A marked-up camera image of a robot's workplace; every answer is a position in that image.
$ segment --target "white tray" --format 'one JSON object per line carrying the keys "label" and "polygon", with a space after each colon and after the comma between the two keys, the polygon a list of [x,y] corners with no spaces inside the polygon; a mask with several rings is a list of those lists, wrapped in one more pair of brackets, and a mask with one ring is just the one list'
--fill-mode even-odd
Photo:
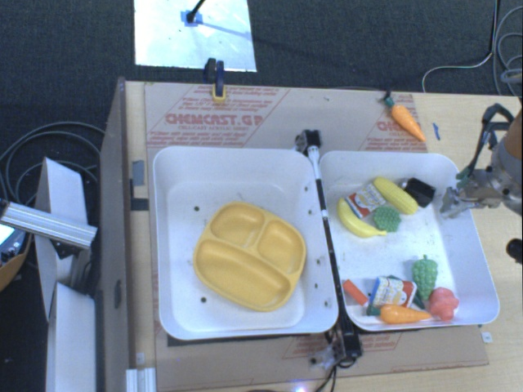
{"label": "white tray", "polygon": [[[338,307],[315,176],[302,154],[283,149],[173,146],[153,162],[159,317],[171,336],[198,340],[325,332]],[[232,201],[288,221],[306,242],[306,263],[288,302],[272,312],[237,305],[196,276],[194,247],[207,221]]]}
{"label": "white tray", "polygon": [[[483,324],[496,319],[498,296],[472,214],[466,211],[447,220],[439,214],[445,188],[456,184],[458,172],[448,158],[439,154],[331,151],[322,157],[320,168],[341,280],[349,278],[362,292],[369,293],[377,276],[392,274],[412,280],[413,262],[427,254],[438,263],[436,286],[451,289],[460,300],[450,322],[429,319],[389,325],[367,316],[363,306],[347,297],[346,311],[356,325],[367,331],[387,331]],[[376,176],[391,180],[416,177],[436,187],[436,197],[414,215],[402,215],[398,232],[358,238],[337,218],[336,203]]]}

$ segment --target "wooden table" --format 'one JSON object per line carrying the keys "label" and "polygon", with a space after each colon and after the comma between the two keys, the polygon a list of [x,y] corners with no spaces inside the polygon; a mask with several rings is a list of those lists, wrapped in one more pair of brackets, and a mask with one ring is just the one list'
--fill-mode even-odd
{"label": "wooden table", "polygon": [[[127,82],[127,138],[129,162],[144,159],[145,100],[144,83]],[[514,114],[521,108],[516,98],[500,96],[463,96],[413,94],[419,121],[427,134],[429,152],[440,153],[464,167],[472,159],[481,129],[481,115],[494,103],[500,103]],[[432,132],[439,127],[440,140]],[[478,163],[484,167],[490,160],[486,150]],[[135,188],[135,196],[147,198],[146,187]],[[498,318],[481,331],[490,335],[486,344],[489,364],[479,367],[460,367],[425,372],[403,372],[379,376],[349,376],[337,379],[336,390],[461,390],[490,392],[492,390],[523,390],[523,306],[521,266],[506,253],[507,242],[521,238],[521,218],[505,207],[473,212],[485,255],[498,292]],[[154,366],[154,328],[152,288],[150,282],[149,213],[133,212],[132,275],[136,351],[143,353],[145,367]],[[320,381],[235,387],[220,390],[314,390]]]}

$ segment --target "yellow corn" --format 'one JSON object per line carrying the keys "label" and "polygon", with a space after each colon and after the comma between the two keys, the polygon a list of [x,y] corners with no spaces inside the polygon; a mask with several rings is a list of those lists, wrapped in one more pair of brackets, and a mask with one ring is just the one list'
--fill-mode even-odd
{"label": "yellow corn", "polygon": [[379,193],[396,209],[405,215],[412,215],[418,210],[418,202],[385,177],[376,177],[373,182]]}

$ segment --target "yellow plate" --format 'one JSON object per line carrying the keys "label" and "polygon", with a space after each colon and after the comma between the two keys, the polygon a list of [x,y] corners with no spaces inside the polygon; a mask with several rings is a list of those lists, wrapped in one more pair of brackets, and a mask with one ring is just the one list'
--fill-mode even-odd
{"label": "yellow plate", "polygon": [[194,271],[215,292],[252,310],[272,311],[292,295],[305,264],[302,235],[250,203],[232,202],[208,222]]}

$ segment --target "screen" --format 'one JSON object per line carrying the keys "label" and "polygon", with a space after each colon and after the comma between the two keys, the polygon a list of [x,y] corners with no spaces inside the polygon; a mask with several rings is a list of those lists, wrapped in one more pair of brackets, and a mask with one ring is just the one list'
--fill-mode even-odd
{"label": "screen", "polygon": [[0,244],[3,244],[14,232],[14,228],[0,224]]}

